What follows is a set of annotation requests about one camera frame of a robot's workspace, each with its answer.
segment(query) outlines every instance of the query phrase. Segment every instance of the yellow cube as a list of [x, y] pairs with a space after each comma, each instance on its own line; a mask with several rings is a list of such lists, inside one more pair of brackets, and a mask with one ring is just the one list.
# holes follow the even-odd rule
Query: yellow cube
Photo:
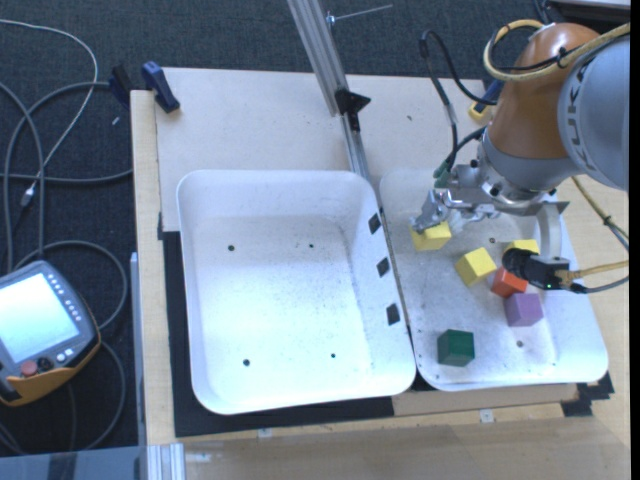
[[498, 269], [484, 247], [465, 254], [456, 262], [455, 268], [467, 286], [473, 286]]
[[413, 246], [418, 251], [434, 251], [440, 249], [451, 238], [451, 230], [446, 220], [437, 226], [425, 229], [422, 233], [416, 233], [412, 227], [409, 227], [409, 230], [411, 231]]
[[527, 240], [514, 240], [505, 248], [505, 252], [509, 249], [525, 249], [527, 251], [535, 252], [536, 254], [540, 254], [540, 248], [538, 247], [538, 242], [533, 238], [529, 238]]

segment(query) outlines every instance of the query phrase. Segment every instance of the empty white tray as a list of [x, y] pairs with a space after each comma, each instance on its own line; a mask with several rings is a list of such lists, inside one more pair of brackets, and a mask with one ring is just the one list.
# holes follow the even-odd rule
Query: empty white tray
[[[586, 295], [567, 291], [539, 293], [544, 318], [530, 327], [509, 327], [504, 302], [491, 292], [493, 276], [467, 287], [455, 263], [467, 252], [484, 247], [497, 266], [505, 247], [517, 239], [535, 238], [535, 217], [503, 214], [468, 223], [442, 249], [418, 252], [409, 232], [411, 217], [420, 213], [433, 170], [398, 169], [380, 185], [411, 328], [420, 375], [443, 391], [528, 384], [592, 382], [606, 373], [606, 347]], [[564, 222], [562, 256], [577, 264]], [[438, 362], [438, 336], [448, 329], [472, 332], [475, 358], [466, 366]]]
[[413, 350], [364, 179], [194, 171], [177, 203], [193, 390], [207, 409], [238, 414], [411, 385]]

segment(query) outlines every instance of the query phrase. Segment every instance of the black carpet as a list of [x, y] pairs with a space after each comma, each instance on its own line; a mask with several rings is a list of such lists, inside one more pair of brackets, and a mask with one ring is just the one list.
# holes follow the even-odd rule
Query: black carpet
[[[426, 76], [417, 41], [433, 29], [449, 48], [462, 78], [486, 80], [481, 54], [499, 26], [520, 18], [538, 18], [533, 0], [322, 0], [334, 16], [391, 4], [378, 13], [339, 20], [335, 38], [344, 69], [353, 74]], [[98, 80], [123, 65], [135, 86], [140, 68], [154, 60], [161, 66], [240, 70], [310, 71], [285, 0], [0, 0], [0, 19], [59, 29], [80, 38], [95, 53]], [[501, 55], [513, 60], [522, 44], [505, 44]], [[442, 56], [434, 56], [438, 76], [450, 73]], [[30, 107], [50, 92], [93, 77], [87, 52], [69, 38], [50, 31], [0, 24], [0, 83]], [[86, 95], [74, 90], [43, 104], [34, 114], [46, 157], [72, 122]], [[5, 172], [11, 137], [22, 118], [17, 104], [0, 91], [0, 164]], [[35, 142], [25, 128], [11, 153], [12, 174], [34, 175], [39, 169]], [[136, 249], [131, 175], [129, 115], [108, 90], [96, 88], [68, 140], [47, 163], [57, 178], [101, 178], [125, 173], [115, 181], [46, 183], [45, 257], [82, 293], [98, 322], [118, 307], [122, 282], [113, 261], [92, 246], [63, 245], [87, 241], [108, 250], [128, 272]], [[0, 273], [15, 268], [39, 244], [39, 196], [21, 206], [30, 185], [12, 177], [7, 223], [0, 222]], [[0, 200], [4, 201], [4, 192]], [[29, 453], [87, 446], [117, 447], [137, 443], [134, 354], [130, 301], [103, 331], [104, 341], [121, 360], [126, 399], [110, 428], [120, 396], [118, 369], [104, 350], [70, 383], [22, 408], [0, 406], [0, 423]], [[110, 430], [104, 439], [98, 438]], [[0, 428], [0, 436], [6, 432]], [[0, 439], [0, 456], [14, 451]]]

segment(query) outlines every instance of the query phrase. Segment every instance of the toy block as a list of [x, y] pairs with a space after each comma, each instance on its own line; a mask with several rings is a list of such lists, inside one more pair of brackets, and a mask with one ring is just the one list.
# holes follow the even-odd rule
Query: toy block
[[514, 293], [505, 299], [504, 310], [510, 327], [528, 327], [544, 317], [537, 293]]
[[422, 233], [417, 233], [415, 229], [409, 228], [413, 246], [418, 251], [434, 251], [440, 249], [451, 238], [451, 229], [447, 221], [443, 221], [437, 226], [425, 229]]
[[438, 363], [466, 366], [474, 358], [472, 332], [448, 329], [438, 337]]
[[514, 240], [509, 243], [505, 248], [505, 251], [508, 249], [525, 249], [527, 251], [535, 252], [536, 254], [540, 254], [540, 247], [538, 247], [538, 242], [533, 238], [528, 238], [526, 240]]
[[455, 268], [467, 286], [476, 284], [498, 269], [484, 247], [465, 254], [456, 262]]
[[529, 283], [524, 279], [514, 276], [504, 267], [499, 267], [491, 284], [491, 291], [505, 299], [514, 293], [524, 293]]

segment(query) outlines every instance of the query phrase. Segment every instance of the green cube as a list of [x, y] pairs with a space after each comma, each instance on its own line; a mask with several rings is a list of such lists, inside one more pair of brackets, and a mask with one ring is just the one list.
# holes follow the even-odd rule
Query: green cube
[[466, 366], [475, 356], [472, 332], [449, 329], [438, 337], [438, 363]]

